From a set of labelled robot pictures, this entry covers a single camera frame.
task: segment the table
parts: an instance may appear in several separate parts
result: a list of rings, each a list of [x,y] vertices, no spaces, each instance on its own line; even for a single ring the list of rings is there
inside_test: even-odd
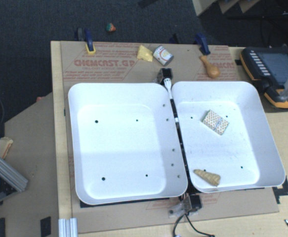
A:
[[[239,58],[242,48],[229,48],[233,59]],[[55,120],[55,146],[58,185],[59,218],[72,217],[70,179],[67,155],[66,121],[64,117],[64,89],[62,81],[61,42],[51,42],[53,103]],[[266,116],[274,136],[279,154],[282,158],[288,177],[288,112],[274,112],[268,103],[262,99]],[[284,219],[288,219],[288,196],[281,197],[279,213],[255,215],[219,220],[199,221],[195,223],[198,230],[213,233],[216,236],[288,236],[288,227]],[[141,227],[124,230],[105,231],[79,234],[82,237],[141,237],[141,236],[172,236],[173,225]],[[197,236],[188,223],[179,224],[177,233],[183,237]]]

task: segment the can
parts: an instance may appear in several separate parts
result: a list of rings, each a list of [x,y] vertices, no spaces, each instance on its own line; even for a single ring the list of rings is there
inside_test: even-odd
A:
[[[158,46],[155,51],[153,56],[164,66],[170,63],[173,59],[173,55],[168,52],[162,45]]]

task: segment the dark floor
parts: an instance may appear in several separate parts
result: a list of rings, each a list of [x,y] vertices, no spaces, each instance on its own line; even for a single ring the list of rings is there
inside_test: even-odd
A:
[[[94,41],[168,43],[176,33],[192,44],[203,33],[208,44],[288,46],[288,17],[231,20],[231,16],[288,12],[288,0],[261,0],[242,13],[235,5],[222,14],[214,3],[197,17],[192,0],[0,0],[0,99],[9,120],[52,91],[51,40],[74,40],[77,27],[90,28]],[[109,35],[108,23],[117,30]]]

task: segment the wire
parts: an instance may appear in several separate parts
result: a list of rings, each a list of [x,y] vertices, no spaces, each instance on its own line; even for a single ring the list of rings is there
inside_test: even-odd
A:
[[[183,218],[183,217],[186,217],[188,222],[190,223],[191,227],[193,228],[194,231],[196,231],[197,233],[201,234],[201,235],[205,235],[205,236],[208,236],[208,237],[215,237],[215,235],[211,235],[211,234],[206,234],[206,233],[203,233],[203,232],[200,232],[198,231],[192,224],[192,222],[190,221],[189,217],[188,217],[188,214],[183,214],[181,215],[180,217],[177,218],[177,220],[175,221],[174,225],[173,225],[173,229],[172,229],[172,236],[173,237],[176,237],[176,234],[175,234],[175,229],[178,225],[178,223],[180,222],[180,220]]]

